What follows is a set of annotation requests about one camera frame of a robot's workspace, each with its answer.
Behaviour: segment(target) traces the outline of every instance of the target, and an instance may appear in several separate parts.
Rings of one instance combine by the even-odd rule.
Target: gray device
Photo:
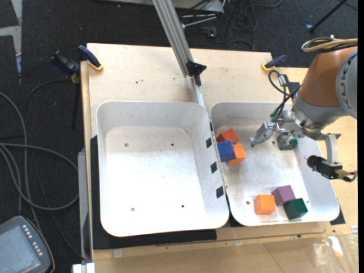
[[[52,254],[38,229],[16,216],[0,225],[0,273],[46,273]]]

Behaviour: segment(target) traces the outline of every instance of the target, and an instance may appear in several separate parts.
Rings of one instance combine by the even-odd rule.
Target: wooden table
[[[181,74],[171,48],[116,44],[88,44],[87,48],[104,64],[104,69],[96,72],[86,62],[81,63],[86,171],[90,195],[90,139],[97,134],[95,114],[101,103],[111,100],[176,102],[195,99],[191,80]],[[282,100],[282,95],[272,87],[267,73],[261,68],[263,63],[272,59],[270,53],[209,49],[191,49],[191,53],[195,62],[207,66],[201,79],[208,113],[218,102]],[[279,70],[287,74],[292,82],[302,82],[307,72],[305,68]],[[339,160],[344,169],[357,169],[357,121],[343,117],[324,132],[342,134],[338,140]],[[325,157],[325,145],[321,142],[319,145]],[[251,257],[255,256],[260,259],[255,265],[257,270],[265,266],[271,268],[271,271],[266,272],[276,272],[276,264],[264,249],[265,243],[289,241],[297,235],[313,238],[351,234],[352,226],[358,227],[357,181],[346,183],[336,180],[332,184],[345,224],[332,226],[330,222],[306,222],[257,227],[231,227],[226,224],[217,229],[216,241],[92,250],[92,261],[96,264],[97,272],[106,273],[120,272],[121,266],[122,272],[224,272],[226,267],[230,268],[229,272],[239,272],[239,265],[251,262]]]

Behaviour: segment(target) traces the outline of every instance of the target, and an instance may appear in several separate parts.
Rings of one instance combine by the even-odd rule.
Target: orange block
[[[237,157],[234,160],[227,161],[228,165],[236,165],[240,164],[245,159],[245,151],[242,144],[234,144],[233,145],[235,156]]]
[[[254,199],[255,214],[269,216],[275,211],[274,195],[259,194]]]
[[[231,140],[233,144],[236,144],[239,141],[239,138],[233,129],[228,129],[219,134],[216,140],[218,143]]]

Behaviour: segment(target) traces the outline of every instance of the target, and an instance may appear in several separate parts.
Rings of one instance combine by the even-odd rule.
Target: toy block
[[[220,156],[220,160],[222,162],[234,160],[237,158],[235,156],[233,142],[230,140],[217,143],[217,149],[218,149],[218,154]]]
[[[283,204],[283,207],[289,220],[302,217],[308,212],[302,198],[289,200],[287,203]]]
[[[226,164],[228,165],[235,165],[240,164],[245,159],[245,151],[242,144],[234,144],[234,152],[235,156],[237,157],[234,160],[227,161]]]
[[[239,141],[239,138],[233,129],[228,129],[221,132],[216,138],[217,142],[224,142],[226,140],[230,140],[233,144],[236,144]]]
[[[296,199],[296,196],[290,185],[281,186],[273,190],[275,205],[280,206],[287,203],[289,200]]]
[[[275,201],[273,195],[259,194],[254,199],[255,214],[269,216],[275,211]]]

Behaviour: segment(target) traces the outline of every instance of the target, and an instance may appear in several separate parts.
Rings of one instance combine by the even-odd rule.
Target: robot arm
[[[273,133],[279,133],[280,150],[294,149],[297,138],[324,140],[328,158],[310,156],[307,164],[328,179],[353,181],[357,177],[357,171],[342,170],[342,164],[338,161],[336,140],[340,134],[323,134],[322,129],[343,116],[350,115],[357,119],[357,40],[354,47],[352,40],[351,44],[335,44],[337,40],[327,40],[329,42],[324,45],[335,47],[324,48],[317,45],[309,48],[318,54],[302,85],[285,97],[285,100],[292,99],[292,109],[283,110],[280,105],[271,114],[272,123],[264,122],[255,136],[250,138],[250,143],[254,147],[266,141]],[[288,80],[283,76],[279,74],[279,82],[286,87]]]

